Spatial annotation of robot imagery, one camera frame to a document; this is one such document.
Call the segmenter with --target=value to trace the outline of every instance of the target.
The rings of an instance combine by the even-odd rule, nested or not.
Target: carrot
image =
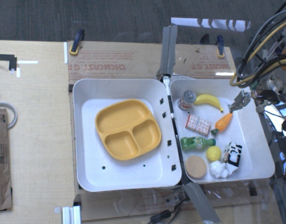
[[[230,123],[231,119],[233,117],[233,113],[228,113],[225,116],[223,116],[221,119],[219,119],[216,122],[216,128],[211,130],[210,132],[213,135],[216,135],[218,131],[223,131],[225,130],[225,128],[228,126],[228,124]]]

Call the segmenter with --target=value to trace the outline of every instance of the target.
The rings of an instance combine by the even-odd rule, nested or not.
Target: red and white box
[[[207,136],[210,128],[210,122],[193,114],[190,114],[188,116],[185,128],[197,132],[201,135]]]

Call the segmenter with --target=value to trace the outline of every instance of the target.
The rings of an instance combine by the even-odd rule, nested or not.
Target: yellow divided plate
[[[148,107],[137,99],[112,104],[99,111],[95,126],[110,155],[128,160],[156,148],[160,128]]]

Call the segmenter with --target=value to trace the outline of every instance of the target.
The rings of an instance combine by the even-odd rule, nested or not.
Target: white tray
[[[102,144],[95,128],[95,116],[101,109],[129,98],[139,99],[147,105],[160,127],[162,138],[154,150],[119,161]],[[77,179],[83,189],[97,192],[156,188],[174,186],[180,181],[177,144],[166,89],[161,82],[152,79],[82,79],[73,87],[73,103]]]
[[[187,111],[181,110],[177,102],[186,90],[191,90],[196,95],[207,93],[216,96],[224,108],[224,112],[221,113],[217,108],[207,104],[192,105]],[[188,115],[191,113],[209,121],[211,123],[210,130],[214,129],[215,123],[229,113],[228,105],[234,102],[234,98],[241,91],[240,88],[230,86],[229,80],[178,79],[171,82],[170,91],[179,139],[201,136],[206,139],[215,138],[216,145],[221,150],[224,150],[231,141],[243,147],[239,168],[225,179],[216,179],[210,174],[210,162],[206,157],[207,147],[202,150],[183,151],[184,161],[191,155],[198,155],[207,164],[206,175],[200,179],[189,177],[192,181],[198,183],[225,182],[269,178],[273,175],[274,162],[253,100],[243,109],[234,111],[229,126],[224,131],[219,132],[216,137],[210,132],[208,136],[202,136],[185,128]]]

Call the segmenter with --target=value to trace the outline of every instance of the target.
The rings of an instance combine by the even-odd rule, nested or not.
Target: beige circular lid
[[[197,156],[189,156],[185,161],[186,172],[193,178],[203,177],[207,172],[207,165],[205,161]]]

